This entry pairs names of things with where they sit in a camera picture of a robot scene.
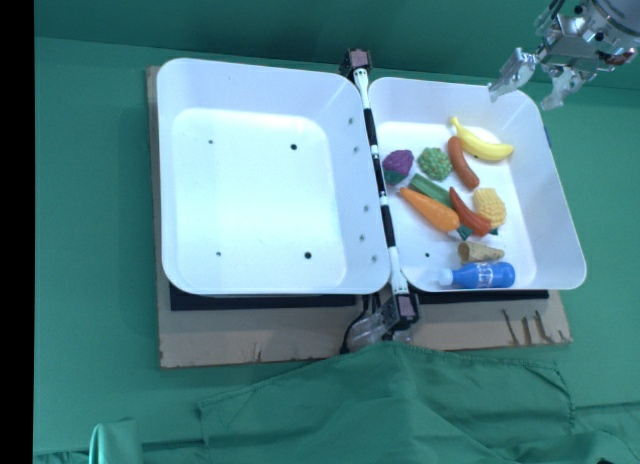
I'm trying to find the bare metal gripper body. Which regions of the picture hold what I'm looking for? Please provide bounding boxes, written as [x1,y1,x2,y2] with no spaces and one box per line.
[533,1,640,78]

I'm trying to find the yellow banana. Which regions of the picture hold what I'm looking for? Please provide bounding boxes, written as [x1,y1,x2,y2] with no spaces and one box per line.
[447,115,516,164]

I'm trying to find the orange sausage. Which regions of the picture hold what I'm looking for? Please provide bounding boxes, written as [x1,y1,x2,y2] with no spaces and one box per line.
[446,135,481,191]

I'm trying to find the green broccoli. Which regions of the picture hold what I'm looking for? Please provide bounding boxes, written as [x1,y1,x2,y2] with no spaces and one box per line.
[417,146,454,182]

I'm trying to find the white plastic tray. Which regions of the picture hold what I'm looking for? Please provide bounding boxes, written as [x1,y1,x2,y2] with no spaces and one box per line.
[155,57,393,298]
[367,76,588,294]

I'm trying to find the yellow corn cob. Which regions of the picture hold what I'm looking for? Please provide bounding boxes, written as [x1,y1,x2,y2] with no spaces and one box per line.
[471,187,509,237]

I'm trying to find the green cucumber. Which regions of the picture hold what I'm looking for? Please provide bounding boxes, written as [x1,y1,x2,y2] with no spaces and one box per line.
[407,173,454,209]

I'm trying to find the purple grapes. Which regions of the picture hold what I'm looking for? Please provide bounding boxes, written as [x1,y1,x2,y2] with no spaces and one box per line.
[381,149,416,187]

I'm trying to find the red chili pepper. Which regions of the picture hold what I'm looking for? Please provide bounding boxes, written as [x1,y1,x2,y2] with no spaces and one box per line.
[448,185,493,242]

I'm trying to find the orange carrot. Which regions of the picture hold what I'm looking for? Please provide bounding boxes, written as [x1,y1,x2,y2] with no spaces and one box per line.
[398,186,462,234]

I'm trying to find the black and white thin rod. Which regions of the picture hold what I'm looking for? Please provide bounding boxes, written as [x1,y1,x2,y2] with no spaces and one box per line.
[351,67,410,299]

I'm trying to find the tan ice cream cone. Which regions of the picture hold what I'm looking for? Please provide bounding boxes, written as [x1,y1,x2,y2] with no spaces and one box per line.
[456,240,506,266]

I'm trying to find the blue bottle with white cap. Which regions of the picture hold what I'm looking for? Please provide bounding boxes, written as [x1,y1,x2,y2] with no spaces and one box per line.
[437,260,517,291]

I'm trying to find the green cloth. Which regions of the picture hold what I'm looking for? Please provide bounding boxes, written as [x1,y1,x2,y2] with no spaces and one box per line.
[194,340,640,464]

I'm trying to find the brown cardboard board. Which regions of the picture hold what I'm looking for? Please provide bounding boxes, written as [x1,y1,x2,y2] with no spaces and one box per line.
[146,65,573,370]

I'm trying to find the black block with wires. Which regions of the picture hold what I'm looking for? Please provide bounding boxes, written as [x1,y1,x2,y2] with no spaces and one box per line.
[338,48,374,79]
[394,292,422,327]

